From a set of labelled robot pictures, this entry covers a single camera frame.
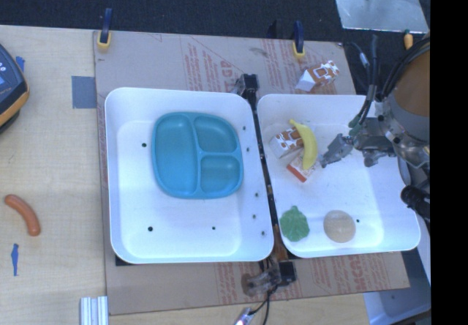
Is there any brown cardboard board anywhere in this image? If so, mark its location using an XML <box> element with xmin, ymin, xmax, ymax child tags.
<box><xmin>93</xmin><ymin>30</ymin><xmax>411</xmax><ymax>316</ymax></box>

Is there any yellow banana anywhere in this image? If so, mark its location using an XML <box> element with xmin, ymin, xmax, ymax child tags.
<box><xmin>289</xmin><ymin>119</ymin><xmax>319</xmax><ymax>171</ymax></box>

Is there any black cylinder on white bracket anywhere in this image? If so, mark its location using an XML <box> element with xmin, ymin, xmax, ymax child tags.
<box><xmin>396</xmin><ymin>157</ymin><xmax>431</xmax><ymax>223</ymax></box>

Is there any thin black rod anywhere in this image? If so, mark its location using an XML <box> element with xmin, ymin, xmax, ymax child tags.
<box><xmin>249</xmin><ymin>94</ymin><xmax>284</xmax><ymax>262</ymax></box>

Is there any black block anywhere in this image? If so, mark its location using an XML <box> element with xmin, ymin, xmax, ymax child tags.
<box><xmin>233</xmin><ymin>73</ymin><xmax>260</xmax><ymax>98</ymax></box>
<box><xmin>279</xmin><ymin>261</ymin><xmax>297</xmax><ymax>285</ymax></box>

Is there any orange sausage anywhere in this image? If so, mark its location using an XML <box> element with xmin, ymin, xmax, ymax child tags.
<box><xmin>4</xmin><ymin>194</ymin><xmax>41</xmax><ymax>237</ymax></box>

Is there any blue divided plate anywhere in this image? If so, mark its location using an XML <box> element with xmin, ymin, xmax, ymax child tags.
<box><xmin>151</xmin><ymin>111</ymin><xmax>244</xmax><ymax>201</ymax></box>

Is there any white plastic tray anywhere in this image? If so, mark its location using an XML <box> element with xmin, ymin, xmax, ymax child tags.
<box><xmin>256</xmin><ymin>94</ymin><xmax>422</xmax><ymax>259</ymax></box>
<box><xmin>104</xmin><ymin>87</ymin><xmax>275</xmax><ymax>265</ymax></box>

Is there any orange and white packet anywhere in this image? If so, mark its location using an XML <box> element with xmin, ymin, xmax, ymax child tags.
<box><xmin>286</xmin><ymin>154</ymin><xmax>319</xmax><ymax>184</ymax></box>

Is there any white and orange carton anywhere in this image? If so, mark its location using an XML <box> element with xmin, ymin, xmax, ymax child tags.
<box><xmin>295</xmin><ymin>61</ymin><xmax>340</xmax><ymax>93</ymax></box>
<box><xmin>269</xmin><ymin>127</ymin><xmax>305</xmax><ymax>160</ymax></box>

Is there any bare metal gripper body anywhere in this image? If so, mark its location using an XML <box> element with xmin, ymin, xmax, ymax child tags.
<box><xmin>352</xmin><ymin>117</ymin><xmax>431</xmax><ymax>170</ymax></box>

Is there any green lettuce leaf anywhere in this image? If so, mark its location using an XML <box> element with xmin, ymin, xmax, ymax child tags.
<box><xmin>279</xmin><ymin>205</ymin><xmax>311</xmax><ymax>243</ymax></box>

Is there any beige round bread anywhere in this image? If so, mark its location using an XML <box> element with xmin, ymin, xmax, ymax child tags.
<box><xmin>322</xmin><ymin>209</ymin><xmax>357</xmax><ymax>244</ymax></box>

